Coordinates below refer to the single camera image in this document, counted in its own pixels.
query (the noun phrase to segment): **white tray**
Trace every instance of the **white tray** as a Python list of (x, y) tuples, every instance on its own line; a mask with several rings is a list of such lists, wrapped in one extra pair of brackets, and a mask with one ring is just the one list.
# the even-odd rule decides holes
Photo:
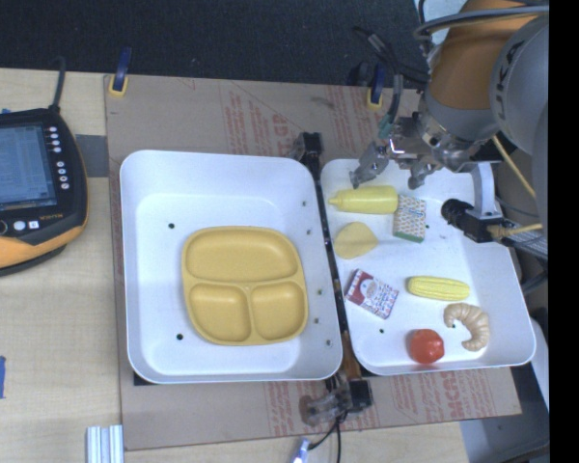
[[(321, 174), (326, 201), (340, 189), (351, 188), (349, 172), (356, 160), (341, 159), (327, 163)], [(340, 280), (345, 286), (356, 268), (380, 278), (400, 291), (391, 315), (381, 319), (345, 301), (348, 328), (357, 360), (378, 375), (397, 375), (416, 371), (460, 370), (522, 365), (530, 361), (536, 348), (534, 330), (509, 249), (498, 243), (477, 244), (460, 230), (448, 225), (440, 215), (442, 203), (450, 198), (474, 203), (469, 174), (441, 170), (426, 178), (422, 187), (407, 188), (409, 171), (391, 162), (376, 179), (365, 185), (393, 185), (398, 193), (427, 202), (427, 234), (422, 243), (392, 235), (392, 215), (365, 215), (339, 211), (326, 203), (330, 233), (333, 237), (346, 224), (361, 221), (379, 239), (372, 251), (356, 259), (336, 257)], [(470, 338), (465, 327), (447, 328), (443, 311), (450, 302), (411, 295), (405, 289), (407, 278), (433, 275), (455, 278), (467, 283), (471, 295), (467, 303), (482, 307), (489, 314), (491, 338), (486, 348), (469, 352), (461, 346)], [(445, 343), (446, 354), (438, 362), (423, 366), (409, 357), (406, 342), (414, 329), (437, 331)]]
[[(120, 172), (128, 358), (153, 383), (324, 379), (343, 350), (309, 171), (288, 158), (162, 150), (132, 153)], [(309, 319), (296, 338), (219, 345), (201, 338), (182, 294), (186, 238), (214, 226), (284, 233), (301, 258)]]

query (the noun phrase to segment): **black carpet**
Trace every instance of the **black carpet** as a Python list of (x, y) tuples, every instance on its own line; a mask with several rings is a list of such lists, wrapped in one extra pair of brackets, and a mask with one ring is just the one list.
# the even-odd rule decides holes
[(426, 69), (413, 0), (0, 0), (0, 68), (112, 72), (131, 46), (131, 73), (343, 84), (376, 61), (354, 25)]

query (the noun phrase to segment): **yellow divided plate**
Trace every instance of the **yellow divided plate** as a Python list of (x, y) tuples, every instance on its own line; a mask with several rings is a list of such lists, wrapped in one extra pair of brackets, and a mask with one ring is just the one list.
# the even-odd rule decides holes
[(214, 227), (182, 248), (184, 300), (193, 326), (218, 344), (291, 340), (307, 324), (300, 256), (279, 231)]

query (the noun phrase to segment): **red tomato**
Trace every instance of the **red tomato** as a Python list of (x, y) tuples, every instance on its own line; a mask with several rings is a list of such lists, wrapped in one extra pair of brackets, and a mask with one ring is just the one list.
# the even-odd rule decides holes
[(444, 340), (432, 329), (417, 329), (409, 342), (409, 354), (419, 364), (432, 364), (444, 356)]

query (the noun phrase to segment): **cardboard sheet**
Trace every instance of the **cardboard sheet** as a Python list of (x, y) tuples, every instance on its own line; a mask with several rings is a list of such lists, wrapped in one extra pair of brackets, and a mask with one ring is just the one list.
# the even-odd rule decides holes
[[(320, 132), (322, 162), (358, 157), (385, 110), (366, 106), (360, 87), (130, 76), (124, 97), (106, 95), (121, 403), (127, 450), (315, 434), (299, 413), (323, 382), (151, 385), (126, 355), (118, 173), (136, 150), (189, 150), (284, 156), (303, 131)], [(384, 105), (391, 92), (385, 91)], [(418, 97), (402, 98), (409, 115)], [(370, 377), (374, 405), (342, 430), (462, 421), (520, 413), (509, 368)]]

